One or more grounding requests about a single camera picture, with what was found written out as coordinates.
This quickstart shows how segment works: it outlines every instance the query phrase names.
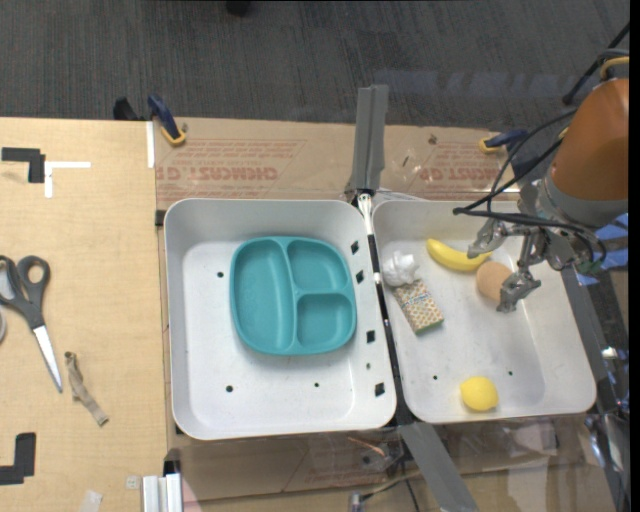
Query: black cable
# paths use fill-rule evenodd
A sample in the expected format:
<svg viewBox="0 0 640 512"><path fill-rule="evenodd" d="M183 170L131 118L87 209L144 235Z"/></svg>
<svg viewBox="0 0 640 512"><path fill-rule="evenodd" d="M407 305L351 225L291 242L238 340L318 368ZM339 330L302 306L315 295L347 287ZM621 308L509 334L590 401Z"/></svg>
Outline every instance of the black cable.
<svg viewBox="0 0 640 512"><path fill-rule="evenodd" d="M624 224L623 222L620 222L618 219L615 219L612 223L612 226L615 226L617 228L620 229L624 229L625 231L629 231L629 226L627 226L626 224Z"/></svg>
<svg viewBox="0 0 640 512"><path fill-rule="evenodd" d="M534 135L536 135L537 133L541 132L545 128L548 128L552 124L555 124L555 123L557 123L559 121L562 121L563 119L566 119L567 117L572 116L573 114L576 113L576 110L577 109L570 110L569 112L565 112L564 114L561 114L558 117L550 119L549 121L547 121L547 122L541 124L540 126L534 128L533 131L531 131L524 139L522 139L520 142L518 142L518 144L516 144L516 146L513 148L513 150L511 150L509 152L509 156L507 157L507 160L504 162L504 164L502 164L502 167L498 171L498 174L496 175L496 178L493 181L493 185L491 186L491 192L490 193L493 194L495 192L496 188L498 187L498 183L500 183L500 180L502 179L502 176L504 175L505 171L507 170L507 167L509 167L509 164L514 159L514 157L516 156L518 151L520 151L520 148L522 148L522 146L524 146L527 142L529 142L533 138ZM488 201L487 201L487 210L491 211L491 198L489 198Z"/></svg>
<svg viewBox="0 0 640 512"><path fill-rule="evenodd" d="M590 259L593 261L594 253L593 246L591 242L582 235L585 232L584 229L574 226L573 224L566 224L564 222L556 222L547 219L541 219L538 217L531 217L529 215L519 214L519 213L498 213L498 212L487 212L487 211L469 211L464 208L454 208L453 214L464 214L470 215L471 217L486 217L490 219L502 220L505 222L511 222L512 224L522 224L525 226L534 226L534 227L550 227L550 228L559 228L564 229L565 231L572 232L576 238L578 238L581 242L583 242L589 249ZM598 258L599 262L604 262L607 257L607 248L602 242L602 240L597 239L598 247L600 247L601 256Z"/></svg>
<svg viewBox="0 0 640 512"><path fill-rule="evenodd" d="M405 480L407 484L407 489L409 490L409 494L411 495L411 501L413 501L413 506L416 509L416 512L420 512L420 507L418 506L418 500L416 499L416 495L413 493L413 487L411 487L411 483L409 483L409 479Z"/></svg>
<svg viewBox="0 0 640 512"><path fill-rule="evenodd" d="M464 209L464 210L473 210L474 208L480 206L481 204L486 203L487 201L491 200L492 198L494 198L495 196L497 196L498 194L501 194L502 192L504 192L506 189L508 189L511 185L513 185L514 183L518 182L519 180L521 180L522 178L524 178L527 174L529 174L531 171L533 171L538 165L540 165L540 163L545 160L551 153L553 153L558 146L562 143L562 140L559 139L557 141L555 141L551 146L549 146L549 148L547 148L547 150L540 155L538 158L535 159L535 161L533 162L533 164L531 164L531 166L522 173L522 175L520 175L519 177L513 177L511 178L509 181L507 181L504 185L502 185L502 187L500 187L498 190L487 194L486 196L484 196L481 199L478 199L476 202L471 203L463 208L456 208L456 210L460 210L460 209Z"/></svg>
<svg viewBox="0 0 640 512"><path fill-rule="evenodd" d="M611 43L609 43L608 49L613 49L616 46L618 46L618 44L625 38L625 36L629 33L629 30L631 28L631 21L628 21L627 24L622 28L622 30L618 33L618 35L616 37L613 38L613 40L611 41ZM562 97L562 103L564 103L565 105L568 105L569 103L571 103L573 101L573 97L576 95L576 93L578 92L578 90L587 82L587 80L589 80L589 78L591 77L591 75L593 75L593 73L595 72L596 69L598 69L599 64L598 64L598 60L596 59L595 62L593 64L591 64L591 67L589 67L589 69L587 69L584 74L582 75L582 77L576 82L576 84L571 88L571 90L565 94Z"/></svg>

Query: scissors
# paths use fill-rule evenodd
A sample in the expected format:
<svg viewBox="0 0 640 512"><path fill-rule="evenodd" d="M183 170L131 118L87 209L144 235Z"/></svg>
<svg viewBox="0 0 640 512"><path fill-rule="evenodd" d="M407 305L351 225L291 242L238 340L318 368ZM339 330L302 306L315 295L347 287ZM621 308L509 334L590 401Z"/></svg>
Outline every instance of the scissors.
<svg viewBox="0 0 640 512"><path fill-rule="evenodd" d="M42 276L38 281L32 281L29 277L29 271L33 267L40 267L42 270ZM12 307L25 317L38 340L51 378L58 391L62 393L60 371L42 316L42 296L51 275L49 264L37 256L26 256L16 265L11 258L0 256L0 272L2 271L7 273L8 290L4 289L6 286L0 290L0 304Z"/></svg>

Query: banana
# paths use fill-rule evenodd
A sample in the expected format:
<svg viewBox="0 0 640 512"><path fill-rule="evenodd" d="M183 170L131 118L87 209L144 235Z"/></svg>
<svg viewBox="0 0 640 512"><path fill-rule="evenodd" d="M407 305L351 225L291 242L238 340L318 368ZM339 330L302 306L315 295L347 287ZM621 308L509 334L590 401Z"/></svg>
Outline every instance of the banana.
<svg viewBox="0 0 640 512"><path fill-rule="evenodd" d="M433 238L429 238L427 240L427 251L429 251L431 257L441 265L463 272L469 272L477 269L489 256L491 256L490 252L486 252L475 258L469 258L467 257L466 252L453 249L447 244Z"/></svg>

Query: gray carpet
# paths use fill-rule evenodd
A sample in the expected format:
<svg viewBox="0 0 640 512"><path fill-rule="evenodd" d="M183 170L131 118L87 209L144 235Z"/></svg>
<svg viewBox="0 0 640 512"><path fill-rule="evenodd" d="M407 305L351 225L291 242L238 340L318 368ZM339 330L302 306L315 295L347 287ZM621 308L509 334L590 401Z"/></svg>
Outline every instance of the gray carpet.
<svg viewBox="0 0 640 512"><path fill-rule="evenodd" d="M354 122L387 83L389 124L531 127L629 20L629 0L2 0L0 115ZM620 47L628 48L627 37Z"/></svg>

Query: lemon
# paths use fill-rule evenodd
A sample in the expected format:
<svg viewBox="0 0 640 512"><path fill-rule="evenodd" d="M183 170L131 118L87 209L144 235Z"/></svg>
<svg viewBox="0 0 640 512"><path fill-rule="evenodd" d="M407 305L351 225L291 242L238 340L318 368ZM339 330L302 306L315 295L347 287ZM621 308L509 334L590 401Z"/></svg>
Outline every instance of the lemon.
<svg viewBox="0 0 640 512"><path fill-rule="evenodd" d="M460 384L462 401L474 411L488 411L498 405L498 391L487 377L471 377Z"/></svg>

